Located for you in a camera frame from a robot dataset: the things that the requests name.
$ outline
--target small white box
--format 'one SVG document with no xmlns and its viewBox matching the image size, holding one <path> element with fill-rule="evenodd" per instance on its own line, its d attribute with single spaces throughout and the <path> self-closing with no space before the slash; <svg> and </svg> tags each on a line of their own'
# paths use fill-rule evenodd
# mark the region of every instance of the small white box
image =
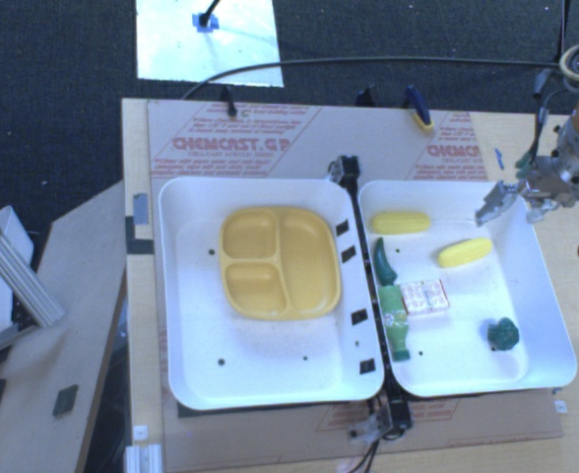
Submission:
<svg viewBox="0 0 579 473">
<path fill-rule="evenodd" d="M 440 279 L 409 282 L 400 284 L 399 287 L 408 315 L 444 311 L 449 308 L 449 300 Z"/>
</svg>

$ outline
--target black hinge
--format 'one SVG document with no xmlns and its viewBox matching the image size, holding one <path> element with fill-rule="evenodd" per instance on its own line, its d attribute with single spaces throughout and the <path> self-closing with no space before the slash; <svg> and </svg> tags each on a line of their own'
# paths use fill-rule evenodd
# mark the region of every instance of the black hinge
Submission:
<svg viewBox="0 0 579 473">
<path fill-rule="evenodd" d="M 359 177 L 359 161 L 357 156 L 340 156 L 336 161 L 329 165 L 329 177 L 332 181 L 345 188 L 351 197 L 361 255 L 364 261 L 364 269 L 366 271 L 366 282 L 368 284 L 368 291 L 370 292 L 373 314 L 375 316 L 375 326 L 379 338 L 379 347 L 384 365 L 384 386 L 386 394 L 388 395 L 388 407 L 390 410 L 392 426 L 395 430 L 403 431 L 412 427 L 412 415 L 408 405 L 408 394 L 403 390 L 401 385 L 399 385 L 399 382 L 395 378 L 390 367 L 388 340 L 386 339 L 384 328 L 381 323 L 381 311 L 379 310 L 377 290 L 375 289 L 375 283 L 372 277 L 368 242 L 366 241 L 364 225 L 361 221 L 361 212 L 359 210 L 359 200 L 357 199 L 357 178 Z"/>
</svg>

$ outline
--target wire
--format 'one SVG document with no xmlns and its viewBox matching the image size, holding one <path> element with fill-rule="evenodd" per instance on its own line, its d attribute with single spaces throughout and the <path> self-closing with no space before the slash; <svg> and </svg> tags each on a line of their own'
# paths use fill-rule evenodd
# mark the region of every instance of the wire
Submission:
<svg viewBox="0 0 579 473">
<path fill-rule="evenodd" d="M 569 4 L 571 0 L 562 0 L 561 2 L 561 28 L 558 32 L 558 51 L 556 59 L 560 58 L 565 52 L 565 32 L 567 29 L 567 17 L 569 15 Z"/>
<path fill-rule="evenodd" d="M 567 93 L 565 90 L 558 90 L 550 93 L 544 98 L 543 102 L 540 102 L 538 110 L 537 110 L 537 125 L 535 131 L 535 139 L 528 150 L 530 154 L 529 163 L 532 164 L 537 157 L 537 151 L 539 150 L 539 141 L 541 140 L 542 132 L 544 131 L 544 126 L 546 125 L 547 119 L 547 106 L 549 105 L 549 101 L 552 100 L 557 95 L 561 93 Z"/>
<path fill-rule="evenodd" d="M 397 439 L 402 438 L 405 433 L 406 430 L 396 431 L 395 429 L 393 429 L 392 431 L 386 433 L 383 437 L 381 437 L 381 439 L 385 439 L 386 441 L 397 441 Z"/>
<path fill-rule="evenodd" d="M 333 63 L 413 63 L 413 62 L 431 62 L 431 63 L 454 63 L 454 64 L 478 64 L 478 65 L 496 65 L 496 66 L 517 66 L 528 68 L 558 68 L 556 63 L 538 62 L 538 61 L 521 61 L 521 60 L 501 60 L 501 59 L 479 59 L 479 58 L 447 58 L 440 56 L 349 56 L 349 57 L 330 57 L 330 58 L 309 58 L 309 59 L 291 59 L 285 61 L 276 61 L 272 63 L 259 63 L 239 68 L 226 70 L 219 74 L 213 75 L 204 81 L 199 82 L 188 92 L 184 94 L 181 100 L 188 100 L 194 93 L 206 86 L 207 84 L 228 77 L 230 75 L 251 72 L 253 70 L 265 70 L 267 68 L 290 67 L 301 65 L 323 65 Z"/>
<path fill-rule="evenodd" d="M 377 447 L 378 446 L 379 446 L 379 439 L 371 444 L 371 446 L 368 448 L 368 450 L 366 451 L 366 454 L 361 459 L 361 461 L 355 466 L 355 468 L 353 468 L 351 471 L 349 471 L 349 473 L 356 473 L 357 471 L 359 471 L 359 468 L 361 468 L 363 466 L 363 464 L 364 464 L 364 462 L 366 462 L 366 460 L 368 460 L 368 464 L 366 464 L 366 467 L 364 468 L 364 473 L 368 473 L 370 471 L 370 466 L 372 464 L 372 460 L 375 458 L 375 454 L 377 453 Z"/>
<path fill-rule="evenodd" d="M 579 83 L 579 73 L 571 68 L 574 59 L 579 55 L 579 44 L 570 47 L 558 61 L 558 68 L 566 79 Z"/>
</svg>

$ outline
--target black cable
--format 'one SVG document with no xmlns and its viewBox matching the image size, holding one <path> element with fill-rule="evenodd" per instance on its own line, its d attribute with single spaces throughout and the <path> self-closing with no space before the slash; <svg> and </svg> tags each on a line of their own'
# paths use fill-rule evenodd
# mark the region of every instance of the black cable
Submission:
<svg viewBox="0 0 579 473">
<path fill-rule="evenodd" d="M 556 47 L 556 56 L 554 59 L 558 61 L 565 52 L 565 32 L 567 30 L 567 18 L 569 17 L 569 5 L 571 0 L 563 0 L 561 4 L 561 25 L 558 31 L 558 45 Z"/>
<path fill-rule="evenodd" d="M 364 469 L 364 473 L 369 471 L 370 465 L 372 464 L 372 460 L 375 457 L 375 453 L 377 453 L 377 447 L 378 446 L 379 446 L 379 439 L 370 445 L 370 447 L 366 451 L 366 454 L 364 455 L 364 457 L 355 466 L 355 468 L 353 468 L 351 471 L 349 471 L 349 473 L 356 473 L 357 471 L 359 471 L 359 468 L 361 468 L 363 466 L 363 464 L 364 464 L 364 462 L 366 462 L 366 460 L 368 460 L 368 465 L 366 466 L 366 469 Z"/>
<path fill-rule="evenodd" d="M 370 466 L 372 466 L 372 461 L 375 458 L 375 455 L 377 454 L 377 448 L 379 448 L 379 441 L 375 442 L 375 447 L 372 449 L 372 452 L 370 452 L 370 458 L 368 459 L 368 463 L 364 468 L 364 473 L 370 473 Z"/>
<path fill-rule="evenodd" d="M 565 90 L 558 90 L 555 92 L 550 93 L 544 99 L 544 101 L 540 101 L 539 106 L 537 107 L 537 124 L 535 126 L 535 139 L 528 150 L 528 154 L 530 154 L 529 163 L 532 164 L 537 157 L 537 152 L 539 150 L 539 142 L 541 140 L 542 133 L 544 131 L 544 126 L 546 125 L 546 118 L 544 116 L 545 111 L 547 111 L 547 106 L 549 105 L 549 101 L 552 98 L 560 95 L 561 93 L 569 93 Z"/>
<path fill-rule="evenodd" d="M 386 441 L 397 441 L 397 439 L 402 438 L 403 435 L 406 433 L 406 430 L 395 430 L 389 431 L 386 433 L 381 439 L 385 439 Z"/>
<path fill-rule="evenodd" d="M 213 75 L 204 81 L 199 82 L 188 92 L 184 94 L 181 100 L 188 100 L 194 93 L 206 86 L 207 84 L 243 72 L 253 70 L 264 70 L 267 68 L 289 67 L 301 65 L 323 65 L 332 63 L 374 63 L 374 62 L 433 62 L 433 63 L 454 63 L 454 64 L 479 64 L 479 65 L 496 65 L 496 66 L 517 66 L 528 68 L 558 68 L 556 63 L 538 62 L 538 61 L 521 61 L 521 60 L 501 60 L 501 59 L 478 59 L 478 58 L 446 58 L 440 56 L 349 56 L 349 57 L 331 57 L 331 58 L 311 58 L 311 59 L 291 59 L 285 61 L 276 61 L 272 63 L 259 63 L 239 68 L 226 70 L 219 74 Z"/>
</svg>

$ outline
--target green bottle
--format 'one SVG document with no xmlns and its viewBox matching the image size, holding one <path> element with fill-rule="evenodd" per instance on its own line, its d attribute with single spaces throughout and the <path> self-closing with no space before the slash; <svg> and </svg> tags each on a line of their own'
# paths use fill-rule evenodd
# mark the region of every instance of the green bottle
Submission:
<svg viewBox="0 0 579 473">
<path fill-rule="evenodd" d="M 384 249 L 384 239 L 380 238 L 375 244 L 374 263 L 377 280 L 382 287 L 377 294 L 379 306 L 386 330 L 388 343 L 394 361 L 406 361 L 410 358 L 410 351 L 406 348 L 408 335 L 408 314 L 404 308 L 404 299 L 401 288 L 395 285 L 397 273 L 392 269 Z"/>
</svg>

